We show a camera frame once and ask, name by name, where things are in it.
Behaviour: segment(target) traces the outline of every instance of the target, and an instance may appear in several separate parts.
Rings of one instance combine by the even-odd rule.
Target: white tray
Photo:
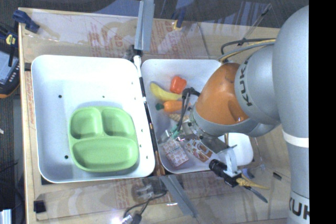
[[[150,83],[155,82],[163,89],[169,91],[172,78],[174,76],[180,76],[186,79],[187,88],[193,87],[196,91],[201,92],[205,83],[220,65],[221,64],[216,60],[195,59],[150,59],[143,63],[141,68],[142,77],[156,139],[158,139],[165,130],[176,125],[176,122],[171,120],[163,110],[156,110],[155,105],[159,100],[151,93]],[[192,95],[190,103],[194,104],[196,100],[197,97]],[[253,149],[249,137],[245,134],[230,133],[229,146],[234,145],[237,145],[233,149],[237,158],[237,165],[249,164],[253,159]],[[214,154],[211,159],[203,163],[186,151],[189,160],[179,167],[174,167],[165,156],[161,145],[158,145],[158,149],[163,166],[173,174],[209,170],[208,165],[210,160],[218,158],[218,156]]]
[[[137,178],[155,166],[150,130],[137,68],[125,59],[51,56],[31,65],[39,171],[53,183]],[[133,118],[139,144],[136,167],[123,172],[90,173],[71,159],[68,124],[78,108],[107,105]]]

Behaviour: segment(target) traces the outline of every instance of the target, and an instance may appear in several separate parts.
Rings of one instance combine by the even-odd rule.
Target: green divided tray
[[[77,109],[70,117],[68,136],[74,163],[88,172],[128,169],[139,157],[132,117],[120,108]]]

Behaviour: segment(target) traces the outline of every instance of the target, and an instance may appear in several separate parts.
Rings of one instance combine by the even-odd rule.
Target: green plate
[[[88,172],[128,169],[139,157],[132,117],[120,108],[89,106],[70,117],[69,144],[74,163]]]

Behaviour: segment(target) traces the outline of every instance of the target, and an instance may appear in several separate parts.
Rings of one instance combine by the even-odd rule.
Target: robotic arm
[[[308,20],[306,6],[284,23],[273,46],[259,49],[241,65],[221,65],[192,108],[190,123],[183,125],[185,133],[198,135],[231,167],[225,176],[234,178],[240,171],[232,149],[218,137],[232,132],[257,137],[282,124],[291,168],[288,224],[310,222]]]

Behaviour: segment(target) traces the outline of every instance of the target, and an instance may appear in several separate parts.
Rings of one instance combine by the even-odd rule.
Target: yellow toy banana
[[[155,84],[154,82],[151,82],[150,88],[153,95],[161,101],[177,100],[182,97],[181,94],[167,92],[163,90],[159,85]]]

